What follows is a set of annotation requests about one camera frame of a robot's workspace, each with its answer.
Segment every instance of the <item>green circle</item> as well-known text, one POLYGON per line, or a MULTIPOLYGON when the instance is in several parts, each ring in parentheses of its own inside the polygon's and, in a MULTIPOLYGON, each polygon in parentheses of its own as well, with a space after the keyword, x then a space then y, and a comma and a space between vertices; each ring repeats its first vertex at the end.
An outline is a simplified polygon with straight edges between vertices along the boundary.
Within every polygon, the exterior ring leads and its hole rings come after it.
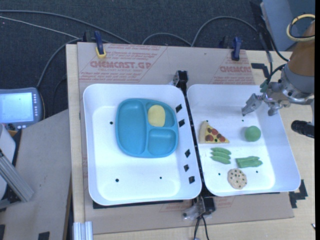
POLYGON ((258 127, 252 125, 245 129, 244 136, 248 142, 256 142, 261 137, 261 130, 258 127))

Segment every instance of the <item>small screen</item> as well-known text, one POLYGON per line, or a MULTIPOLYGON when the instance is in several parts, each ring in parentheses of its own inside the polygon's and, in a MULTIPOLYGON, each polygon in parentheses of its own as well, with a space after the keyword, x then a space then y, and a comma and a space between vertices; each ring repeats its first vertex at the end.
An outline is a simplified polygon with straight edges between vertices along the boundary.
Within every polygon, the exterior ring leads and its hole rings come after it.
POLYGON ((0 94, 0 123, 34 120, 32 92, 0 94))

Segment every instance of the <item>wooden table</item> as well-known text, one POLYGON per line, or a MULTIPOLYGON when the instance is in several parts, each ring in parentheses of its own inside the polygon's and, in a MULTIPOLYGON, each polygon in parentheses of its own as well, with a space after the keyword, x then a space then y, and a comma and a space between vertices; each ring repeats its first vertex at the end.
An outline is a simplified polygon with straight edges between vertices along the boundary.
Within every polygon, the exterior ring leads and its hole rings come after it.
MULTIPOLYGON (((264 51, 246 51, 250 63, 268 64, 264 51)), ((271 52, 274 69, 284 61, 275 52, 271 52)), ((282 52, 289 58, 291 52, 282 52)), ((75 223, 84 223, 86 214, 84 208, 84 184, 83 161, 81 152, 81 124, 78 80, 78 54, 77 45, 70 44, 66 47, 67 56, 67 80, 68 80, 68 104, 71 139, 71 163, 72 163, 72 196, 73 214, 75 223)), ((252 69, 254 81, 257 85, 264 81, 263 72, 260 69, 252 69)), ((272 80, 279 79, 276 73, 272 80)), ((298 208, 294 209, 294 218, 250 221, 240 223, 227 223, 208 225, 210 239, 247 240, 247 239, 291 239, 311 240, 316 238, 316 231, 312 227, 315 223, 315 143, 314 139, 297 134, 291 130, 294 120, 311 121, 312 110, 310 106, 291 105, 280 110, 280 115, 285 131, 295 157, 301 179, 308 193, 305 200, 298 201, 298 208)), ((144 230, 133 232, 120 232, 108 234, 95 234, 95 240, 163 240, 163 239, 192 239, 194 226, 168 229, 144 230)), ((205 239, 203 225, 198 229, 197 237, 205 239)))

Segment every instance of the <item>blue clamp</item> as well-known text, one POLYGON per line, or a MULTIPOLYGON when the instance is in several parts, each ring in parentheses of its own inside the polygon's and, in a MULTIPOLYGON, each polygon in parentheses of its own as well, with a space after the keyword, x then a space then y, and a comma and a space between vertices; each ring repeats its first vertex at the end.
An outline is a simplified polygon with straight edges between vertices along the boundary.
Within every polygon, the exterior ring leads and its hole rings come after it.
POLYGON ((107 56, 106 50, 104 48, 104 44, 102 42, 102 38, 99 31, 94 31, 94 37, 96 41, 95 52, 98 55, 98 58, 103 59, 107 56))
POLYGON ((233 61, 238 61, 240 60, 240 57, 239 57, 239 53, 240 53, 240 46, 241 46, 241 38, 240 37, 235 37, 233 39, 233 48, 234 50, 231 52, 231 58, 233 61))

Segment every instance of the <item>white object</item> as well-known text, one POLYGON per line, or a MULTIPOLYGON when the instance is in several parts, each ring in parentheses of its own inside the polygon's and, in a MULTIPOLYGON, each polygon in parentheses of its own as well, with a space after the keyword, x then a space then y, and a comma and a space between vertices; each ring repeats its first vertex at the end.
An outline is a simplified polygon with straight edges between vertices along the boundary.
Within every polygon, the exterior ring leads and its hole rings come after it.
MULTIPOLYGON (((0 123, 0 149, 6 158, 12 163, 16 150, 16 142, 2 123, 0 123)), ((0 199, 4 196, 6 188, 7 182, 0 176, 0 199)))
MULTIPOLYGON (((141 202, 177 201, 197 197, 202 189, 199 165, 185 98, 171 85, 92 84, 83 92, 91 198, 103 206, 141 202), (156 100, 176 112, 176 150, 166 157, 141 158, 126 155, 116 140, 118 105, 131 98, 156 100)), ((128 138, 134 135, 128 131, 128 138)))
POLYGON ((289 192, 300 186, 300 174, 280 114, 269 116, 269 108, 264 103, 256 111, 242 115, 241 108, 246 105, 248 97, 259 92, 260 88, 256 85, 224 84, 195 84, 187 91, 197 138, 201 123, 208 120, 230 141, 198 145, 204 183, 216 196, 289 192), (258 141, 246 141, 244 131, 250 126, 261 130, 258 141), (231 164, 213 161, 213 147, 231 151, 231 164), (263 164, 242 168, 247 176, 247 185, 241 190, 235 189, 228 183, 228 171, 238 167, 236 158, 248 156, 259 157, 263 164))

